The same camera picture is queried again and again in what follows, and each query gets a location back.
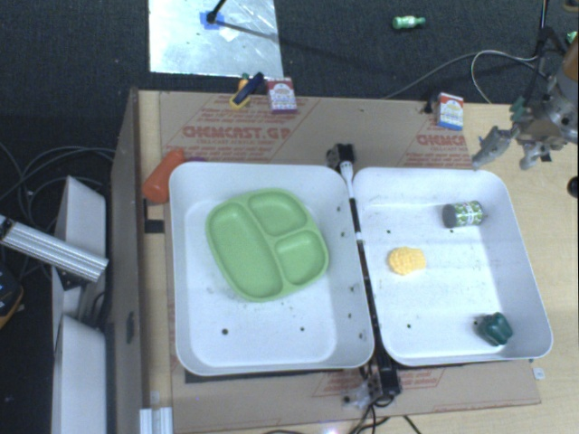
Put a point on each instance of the yellow corn piece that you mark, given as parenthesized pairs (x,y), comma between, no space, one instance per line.
(406,260)

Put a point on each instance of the green and white can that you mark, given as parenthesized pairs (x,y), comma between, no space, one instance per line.
(466,213)

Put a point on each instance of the red and white carton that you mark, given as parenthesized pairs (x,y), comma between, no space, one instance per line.
(450,111)
(282,95)

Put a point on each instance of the dark green bell pepper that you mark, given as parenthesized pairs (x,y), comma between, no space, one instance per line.
(494,329)

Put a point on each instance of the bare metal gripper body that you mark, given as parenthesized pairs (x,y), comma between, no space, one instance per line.
(549,127)

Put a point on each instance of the green divided plate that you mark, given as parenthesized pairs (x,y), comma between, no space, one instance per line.
(253,247)

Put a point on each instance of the thin black and white rod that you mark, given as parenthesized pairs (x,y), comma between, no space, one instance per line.
(357,224)

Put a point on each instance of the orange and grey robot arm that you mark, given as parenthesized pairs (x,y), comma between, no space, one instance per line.
(572,61)

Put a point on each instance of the brown cardboard board red print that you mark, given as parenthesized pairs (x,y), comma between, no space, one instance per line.
(280,129)

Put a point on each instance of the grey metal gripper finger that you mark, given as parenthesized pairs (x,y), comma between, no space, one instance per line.
(490,145)
(534,155)

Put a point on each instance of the white plastic tray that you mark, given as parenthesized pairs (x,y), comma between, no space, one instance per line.
(443,305)
(271,333)

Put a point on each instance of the green plastic bottle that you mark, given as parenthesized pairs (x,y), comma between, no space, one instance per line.
(407,22)

